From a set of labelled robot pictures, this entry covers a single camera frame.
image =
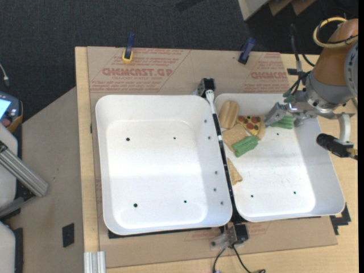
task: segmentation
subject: metal bracket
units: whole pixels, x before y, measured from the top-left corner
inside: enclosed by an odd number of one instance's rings
[[[35,196],[42,197],[46,195],[48,184],[40,176],[32,172],[1,140],[0,165],[3,165]],[[23,197],[15,199],[12,203],[0,211],[0,218],[19,209],[24,202],[25,200]]]
[[[105,252],[84,253],[85,273],[106,273]]]
[[[279,104],[278,102],[272,107],[269,113],[265,116],[265,123],[267,126],[281,120],[287,113],[287,106]]]
[[[338,116],[338,120],[340,124],[340,137],[338,141],[340,143],[349,143],[351,130],[350,115],[347,113],[342,113]]]
[[[212,90],[215,91],[215,81],[213,78],[203,78],[198,84],[197,89],[193,92],[194,95],[201,96],[202,98],[206,98],[206,91]]]
[[[243,244],[249,239],[249,234],[245,224],[233,224],[221,235],[213,238],[210,242],[211,250],[223,250],[232,244]]]

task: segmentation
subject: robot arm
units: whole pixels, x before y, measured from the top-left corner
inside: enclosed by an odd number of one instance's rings
[[[332,21],[342,22],[327,43],[319,40],[322,26]],[[314,66],[307,73],[297,64],[299,75],[296,83],[283,94],[284,104],[276,103],[266,115],[267,126],[279,121],[287,113],[295,118],[295,126],[305,119],[322,116],[337,119],[340,123],[340,137],[321,134],[317,143],[340,157],[357,159],[357,151],[349,142],[350,117],[353,114],[334,110],[358,96],[358,19],[331,18],[321,22],[313,33],[314,41],[324,49]]]

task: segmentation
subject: toy pizza slice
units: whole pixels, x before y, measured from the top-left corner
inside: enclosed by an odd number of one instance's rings
[[[240,123],[249,134],[257,136],[260,126],[264,125],[264,120],[260,116],[238,116],[237,123]]]

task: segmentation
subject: wooden table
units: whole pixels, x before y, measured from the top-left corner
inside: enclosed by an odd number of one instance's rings
[[[82,215],[84,230],[84,251],[100,250],[98,239],[98,222],[96,212],[96,193],[93,166],[92,135],[90,133],[91,115],[89,101],[88,56],[86,47],[76,47],[76,80],[78,125],[80,138]],[[295,68],[293,55],[282,55],[286,68]],[[289,81],[296,80],[289,76]],[[355,112],[354,105],[349,102],[345,108],[338,111]],[[319,118],[323,132],[338,134],[338,122]],[[351,118],[351,141],[357,147],[357,115]],[[351,223],[339,228],[338,245],[317,247],[291,251],[277,251],[244,255],[245,265],[250,270],[265,268],[267,272],[358,272],[358,164],[352,159],[340,159],[332,156],[342,190],[348,204]],[[144,266],[110,268],[108,273],[117,272],[198,272],[212,271],[213,259],[187,260],[181,262],[151,264]],[[236,257],[222,257],[218,261],[222,272],[243,272]]]

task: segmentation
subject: blue clamp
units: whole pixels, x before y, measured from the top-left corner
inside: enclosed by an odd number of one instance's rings
[[[242,51],[242,53],[240,54],[240,57],[238,59],[240,63],[245,65],[248,62],[249,53],[253,49],[254,45],[255,39],[249,38],[247,42],[241,46],[240,51]]]
[[[131,32],[129,33],[129,37],[127,38],[126,43],[126,49],[123,51],[123,61],[130,62],[133,59],[133,51],[131,50],[133,48],[134,44],[134,34]]]

